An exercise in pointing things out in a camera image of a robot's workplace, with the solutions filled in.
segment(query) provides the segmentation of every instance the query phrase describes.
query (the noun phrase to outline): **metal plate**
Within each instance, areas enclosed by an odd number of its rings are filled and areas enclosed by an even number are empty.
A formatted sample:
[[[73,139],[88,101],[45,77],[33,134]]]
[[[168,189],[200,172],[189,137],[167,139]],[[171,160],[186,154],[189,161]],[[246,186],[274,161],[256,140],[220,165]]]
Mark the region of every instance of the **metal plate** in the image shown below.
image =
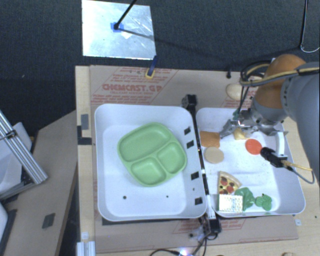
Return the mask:
[[[156,55],[149,6],[134,5],[114,30],[128,4],[82,0],[83,55],[152,60]]]

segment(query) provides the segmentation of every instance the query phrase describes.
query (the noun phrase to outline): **robotic hand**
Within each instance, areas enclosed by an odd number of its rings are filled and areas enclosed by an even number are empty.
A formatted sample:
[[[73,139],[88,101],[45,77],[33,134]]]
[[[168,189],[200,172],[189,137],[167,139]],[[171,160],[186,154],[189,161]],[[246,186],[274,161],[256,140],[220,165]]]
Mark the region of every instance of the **robotic hand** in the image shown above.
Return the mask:
[[[264,76],[256,73],[263,67],[268,67]],[[252,81],[251,76],[262,79]],[[262,61],[246,67],[241,72],[240,84],[240,107],[233,120],[224,125],[220,138],[236,128],[246,133],[261,131],[267,136],[278,136],[274,126],[289,116],[297,123],[302,146],[319,184],[319,62],[305,63],[295,55],[281,55],[271,63]],[[260,87],[251,107],[241,110],[251,86]]]

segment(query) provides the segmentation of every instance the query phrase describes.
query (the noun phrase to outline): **beige oval object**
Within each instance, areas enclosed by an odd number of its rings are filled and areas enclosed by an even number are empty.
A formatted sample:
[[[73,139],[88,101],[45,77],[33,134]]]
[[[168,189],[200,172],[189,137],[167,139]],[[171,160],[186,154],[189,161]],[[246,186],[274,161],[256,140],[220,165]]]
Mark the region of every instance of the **beige oval object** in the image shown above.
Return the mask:
[[[242,86],[239,83],[230,83],[226,87],[226,94],[235,101],[240,101]]]
[[[204,158],[209,163],[218,164],[225,158],[225,154],[217,147],[208,147],[204,152]]]

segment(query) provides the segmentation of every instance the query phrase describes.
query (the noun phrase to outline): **pizza slice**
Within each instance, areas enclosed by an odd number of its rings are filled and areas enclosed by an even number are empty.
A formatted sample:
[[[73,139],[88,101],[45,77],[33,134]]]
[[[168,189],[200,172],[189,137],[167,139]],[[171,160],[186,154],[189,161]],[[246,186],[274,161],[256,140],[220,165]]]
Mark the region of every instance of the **pizza slice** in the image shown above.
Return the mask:
[[[218,179],[218,192],[222,195],[230,195],[241,187],[241,182],[231,174],[220,171]]]

